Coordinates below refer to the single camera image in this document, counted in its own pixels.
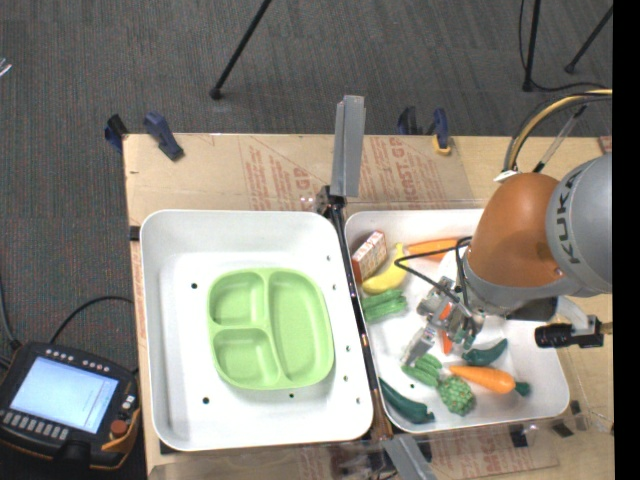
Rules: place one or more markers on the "yellow banana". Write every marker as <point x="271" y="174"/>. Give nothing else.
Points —
<point x="385" y="279"/>

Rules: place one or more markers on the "orange carrot with green top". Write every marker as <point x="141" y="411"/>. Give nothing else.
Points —
<point x="482" y="377"/>

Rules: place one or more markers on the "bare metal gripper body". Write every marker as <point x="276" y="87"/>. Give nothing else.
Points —
<point x="452" y="313"/>

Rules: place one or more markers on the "brown cardboard board red print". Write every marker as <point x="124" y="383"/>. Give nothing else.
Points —
<point x="200" y="178"/>

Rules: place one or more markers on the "small orange carrot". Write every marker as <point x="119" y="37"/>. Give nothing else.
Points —
<point x="446" y="343"/>

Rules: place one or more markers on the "green pea pods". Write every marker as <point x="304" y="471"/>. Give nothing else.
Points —
<point x="424" y="369"/>
<point x="384" y="306"/>

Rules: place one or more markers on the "orange and white carton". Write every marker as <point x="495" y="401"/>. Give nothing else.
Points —
<point x="369" y="258"/>

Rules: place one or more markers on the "large orange carrot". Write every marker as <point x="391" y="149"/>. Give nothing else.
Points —
<point x="432" y="248"/>

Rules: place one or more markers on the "green grapes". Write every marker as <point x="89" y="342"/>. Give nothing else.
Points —
<point x="456" y="395"/>

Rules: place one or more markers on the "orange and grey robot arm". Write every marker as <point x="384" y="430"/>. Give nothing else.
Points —
<point x="520" y="238"/>

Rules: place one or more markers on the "green divided plate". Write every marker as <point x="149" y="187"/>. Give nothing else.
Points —
<point x="295" y="328"/>

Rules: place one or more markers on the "black cylinder on white bracket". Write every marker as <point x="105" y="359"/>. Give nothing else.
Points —
<point x="552" y="335"/>

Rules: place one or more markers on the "dark green pepper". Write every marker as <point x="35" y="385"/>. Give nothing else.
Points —
<point x="484" y="355"/>
<point x="405" y="405"/>

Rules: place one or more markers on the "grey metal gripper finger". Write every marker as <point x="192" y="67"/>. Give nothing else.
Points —
<point x="464" y="337"/>
<point x="420" y="343"/>

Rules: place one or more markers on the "black tripod stand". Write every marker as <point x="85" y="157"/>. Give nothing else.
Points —
<point x="247" y="35"/>
<point x="534" y="28"/>

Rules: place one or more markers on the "white plastic tray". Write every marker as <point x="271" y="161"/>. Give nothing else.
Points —
<point x="175" y="348"/>
<point x="530" y="373"/>

